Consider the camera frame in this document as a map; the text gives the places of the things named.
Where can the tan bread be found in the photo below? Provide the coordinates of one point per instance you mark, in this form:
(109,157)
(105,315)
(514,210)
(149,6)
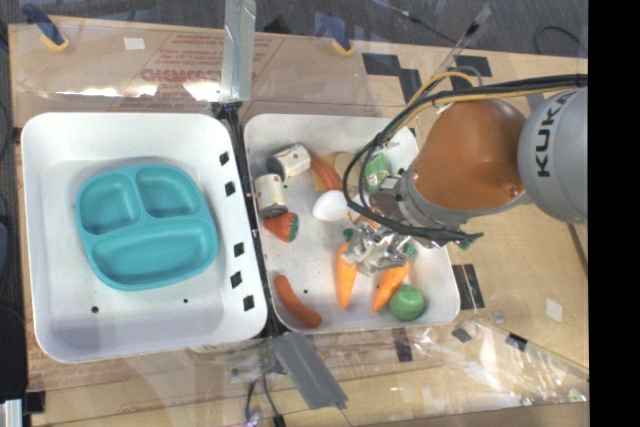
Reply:
(344,162)

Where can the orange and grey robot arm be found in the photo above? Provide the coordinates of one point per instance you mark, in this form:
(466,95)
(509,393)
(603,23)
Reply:
(470,155)

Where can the blue divided plate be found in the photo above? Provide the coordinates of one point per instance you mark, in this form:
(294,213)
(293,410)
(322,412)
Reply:
(150,250)

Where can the orange carrot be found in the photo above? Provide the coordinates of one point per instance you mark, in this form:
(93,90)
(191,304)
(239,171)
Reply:
(346,282)
(389,285)

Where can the white plastic tray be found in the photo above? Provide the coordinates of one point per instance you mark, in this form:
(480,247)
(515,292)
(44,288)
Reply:
(310,255)
(55,235)

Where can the red strawberry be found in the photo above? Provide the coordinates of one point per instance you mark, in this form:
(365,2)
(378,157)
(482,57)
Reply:
(281,226)

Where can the white can orange print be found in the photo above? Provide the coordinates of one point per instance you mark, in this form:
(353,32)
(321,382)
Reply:
(269,192)
(295,159)

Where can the orange sausage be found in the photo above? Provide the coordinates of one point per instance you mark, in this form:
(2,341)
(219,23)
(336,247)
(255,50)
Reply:
(325,172)
(297,302)

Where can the brown cardboard board red print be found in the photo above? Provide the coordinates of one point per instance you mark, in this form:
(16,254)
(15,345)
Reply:
(525,295)

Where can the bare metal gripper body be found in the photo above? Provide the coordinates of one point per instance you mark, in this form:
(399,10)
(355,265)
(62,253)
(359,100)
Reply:
(376,249)

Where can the green apple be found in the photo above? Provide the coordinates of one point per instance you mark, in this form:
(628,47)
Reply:
(406,302)

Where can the white egg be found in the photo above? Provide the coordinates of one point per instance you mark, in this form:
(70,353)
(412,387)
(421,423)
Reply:
(330,206)

